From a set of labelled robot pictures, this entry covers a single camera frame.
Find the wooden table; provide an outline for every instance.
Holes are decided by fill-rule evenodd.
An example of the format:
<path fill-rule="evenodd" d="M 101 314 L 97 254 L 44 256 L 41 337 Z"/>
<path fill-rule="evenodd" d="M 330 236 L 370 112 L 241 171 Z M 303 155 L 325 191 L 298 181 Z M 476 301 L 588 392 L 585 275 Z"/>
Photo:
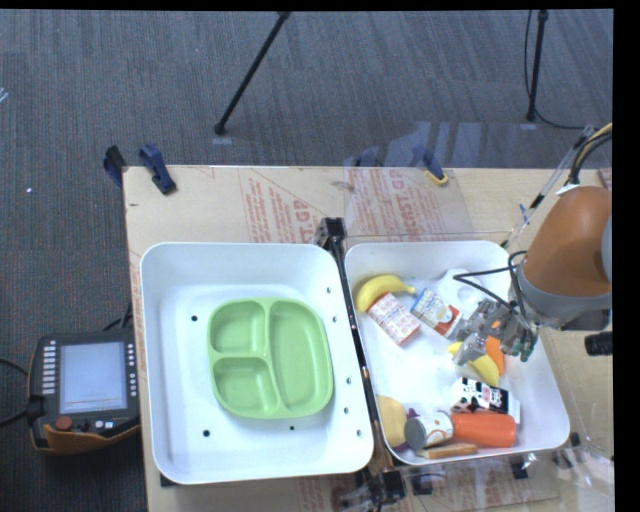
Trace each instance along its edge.
<path fill-rule="evenodd" d="M 209 486 L 161 485 L 151 448 L 140 293 L 139 266 L 147 249 L 167 241 L 308 243 L 325 217 L 344 218 L 349 238 L 376 235 L 376 239 L 386 236 L 393 242 L 458 234 L 500 243 L 516 225 L 520 205 L 528 206 L 552 173 L 549 169 L 452 169 L 446 171 L 448 183 L 438 187 L 416 168 L 168 169 L 177 190 L 167 195 L 152 183 L 148 169 L 129 167 L 123 173 L 147 496 L 153 512 L 340 510 L 337 496 L 353 490 L 355 481 L 353 475 L 335 475 Z M 582 171 L 581 182 L 601 186 L 592 170 Z M 513 251 L 526 248 L 554 201 L 555 196 L 549 194 Z M 390 236 L 398 233 L 403 236 Z M 584 333 L 545 332 L 541 337 L 572 430 L 583 442 L 601 447 L 605 455 L 613 453 L 612 358 L 587 355 Z M 524 483 L 484 482 L 478 494 L 477 483 L 463 486 L 458 482 L 455 492 L 434 488 L 429 495 L 409 495 L 390 510 L 467 510 L 507 505 L 501 510 L 552 511 L 558 509 L 559 501 L 563 510 L 580 510 L 585 503 L 589 509 L 613 510 L 613 465 L 602 464 L 602 459 L 594 458 L 591 452 L 589 457 L 582 471 L 592 473 L 590 486 L 576 482 L 575 472 L 567 473 L 561 466 L 541 459 L 535 478 L 530 475 Z"/>

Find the black stand leg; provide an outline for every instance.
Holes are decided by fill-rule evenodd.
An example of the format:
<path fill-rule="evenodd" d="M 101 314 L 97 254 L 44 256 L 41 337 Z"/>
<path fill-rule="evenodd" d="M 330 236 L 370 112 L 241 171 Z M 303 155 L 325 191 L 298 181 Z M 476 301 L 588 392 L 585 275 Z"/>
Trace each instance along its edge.
<path fill-rule="evenodd" d="M 247 75 L 244 77 L 244 80 L 242 81 L 242 83 L 240 84 L 240 87 L 238 87 L 238 90 L 236 91 L 236 94 L 231 100 L 231 103 L 227 107 L 227 110 L 222 115 L 222 118 L 220 119 L 220 121 L 218 121 L 218 123 L 213 127 L 213 131 L 216 132 L 216 134 L 222 135 L 224 133 L 225 123 L 231 116 L 233 109 L 236 108 L 238 101 L 240 101 L 240 98 L 242 97 L 242 93 L 244 93 L 244 90 L 249 85 L 251 78 L 253 77 L 254 73 L 258 69 L 258 66 L 260 66 L 260 63 L 262 62 L 262 59 L 267 54 L 267 51 L 269 50 L 271 43 L 273 43 L 273 40 L 278 35 L 280 28 L 282 28 L 282 25 L 284 25 L 284 22 L 287 21 L 287 18 L 289 17 L 290 14 L 291 14 L 291 11 L 278 12 L 278 21 L 276 21 L 276 24 L 271 29 L 271 33 L 267 37 L 267 40 L 262 45 L 262 48 L 260 48 L 260 52 L 258 53 L 257 57 L 253 61 L 253 64 L 251 65 L 251 68 L 249 68 L 249 71 Z"/>
<path fill-rule="evenodd" d="M 531 79 L 531 93 L 529 95 L 529 111 L 527 112 L 527 121 L 533 121 L 536 118 L 536 94 L 538 92 L 538 72 L 540 71 L 540 57 L 542 55 L 542 40 L 544 38 L 544 24 L 549 18 L 546 9 L 540 9 L 538 13 L 538 35 L 536 38 L 536 54 L 533 59 L 533 77 Z"/>

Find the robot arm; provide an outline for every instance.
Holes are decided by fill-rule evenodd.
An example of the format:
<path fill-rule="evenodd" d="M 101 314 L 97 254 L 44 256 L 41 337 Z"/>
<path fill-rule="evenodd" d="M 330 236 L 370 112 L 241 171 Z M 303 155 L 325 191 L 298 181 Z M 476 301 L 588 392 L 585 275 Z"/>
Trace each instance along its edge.
<path fill-rule="evenodd" d="M 489 336 L 526 361 L 540 328 L 602 330 L 612 308 L 612 193 L 583 186 L 565 192 L 515 269 L 507 303 L 482 301 L 459 331 L 459 365 L 486 353 Z"/>

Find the orange container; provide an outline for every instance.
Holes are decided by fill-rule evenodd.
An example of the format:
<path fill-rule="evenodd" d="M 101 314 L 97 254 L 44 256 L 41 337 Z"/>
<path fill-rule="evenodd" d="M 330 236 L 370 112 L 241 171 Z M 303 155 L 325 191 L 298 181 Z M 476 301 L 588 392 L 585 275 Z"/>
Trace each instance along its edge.
<path fill-rule="evenodd" d="M 516 422 L 509 414 L 462 413 L 450 418 L 454 441 L 493 448 L 510 448 L 516 442 Z"/>

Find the gray carpet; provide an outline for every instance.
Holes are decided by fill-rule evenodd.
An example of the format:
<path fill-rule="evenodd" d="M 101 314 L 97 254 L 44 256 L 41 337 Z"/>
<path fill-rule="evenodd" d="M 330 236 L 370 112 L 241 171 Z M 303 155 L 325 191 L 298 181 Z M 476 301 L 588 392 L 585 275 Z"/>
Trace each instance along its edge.
<path fill-rule="evenodd" d="M 0 357 L 28 367 L 44 334 L 125 310 L 111 145 L 131 165 L 145 143 L 167 164 L 408 165 L 409 137 L 445 167 L 556 167 L 612 120 L 614 13 L 549 11 L 529 122 L 537 17 L 525 62 L 527 10 L 294 12 L 216 135 L 275 12 L 0 9 Z M 0 396 L 0 417 L 24 407 L 24 376 L 1 366 Z M 3 511 L 146 509 L 138 437 L 50 458 L 24 419 L 1 433 Z"/>

